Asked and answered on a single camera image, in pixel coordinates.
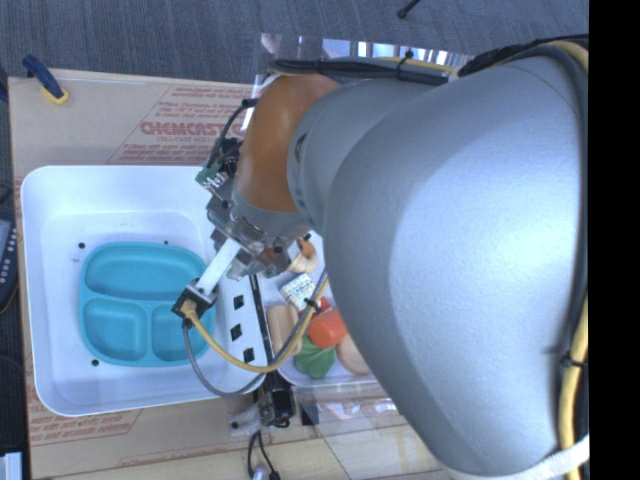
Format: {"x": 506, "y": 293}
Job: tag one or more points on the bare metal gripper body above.
{"x": 250, "y": 245}

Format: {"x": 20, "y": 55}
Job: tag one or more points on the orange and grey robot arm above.
{"x": 450, "y": 248}

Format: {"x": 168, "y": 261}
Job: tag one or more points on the beige and orange toy pastry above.
{"x": 303, "y": 263}

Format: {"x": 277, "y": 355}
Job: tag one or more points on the white packet with blue print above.
{"x": 296, "y": 290}

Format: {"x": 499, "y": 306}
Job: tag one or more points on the thin black rod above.
{"x": 262, "y": 318}

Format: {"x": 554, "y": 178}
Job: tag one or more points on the beige toy bread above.
{"x": 281, "y": 328}

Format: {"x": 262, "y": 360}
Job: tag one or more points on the orange carrot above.
{"x": 327, "y": 329}

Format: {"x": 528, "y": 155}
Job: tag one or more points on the blue divided plate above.
{"x": 135, "y": 288}

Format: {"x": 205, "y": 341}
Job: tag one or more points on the green toy vegetable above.
{"x": 312, "y": 360}

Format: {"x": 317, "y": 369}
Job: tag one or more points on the white plastic tray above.
{"x": 320, "y": 377}
{"x": 55, "y": 288}

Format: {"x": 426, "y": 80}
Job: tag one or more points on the tan toy sausage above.
{"x": 351, "y": 357}

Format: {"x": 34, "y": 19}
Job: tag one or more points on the brown cardboard board red print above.
{"x": 100, "y": 123}

